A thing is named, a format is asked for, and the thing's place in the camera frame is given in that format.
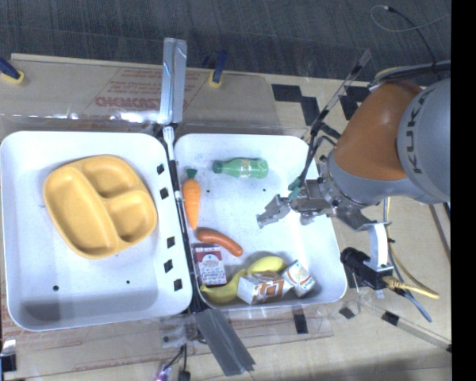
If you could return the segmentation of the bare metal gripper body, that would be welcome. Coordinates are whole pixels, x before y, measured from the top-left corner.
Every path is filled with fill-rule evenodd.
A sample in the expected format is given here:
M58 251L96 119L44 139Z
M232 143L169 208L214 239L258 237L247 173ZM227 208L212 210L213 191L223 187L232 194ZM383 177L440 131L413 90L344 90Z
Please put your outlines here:
M311 224L316 217L334 217L355 231L368 229L375 223L362 210L367 204L349 198L330 178L296 180L289 186L290 208L300 214L303 225Z

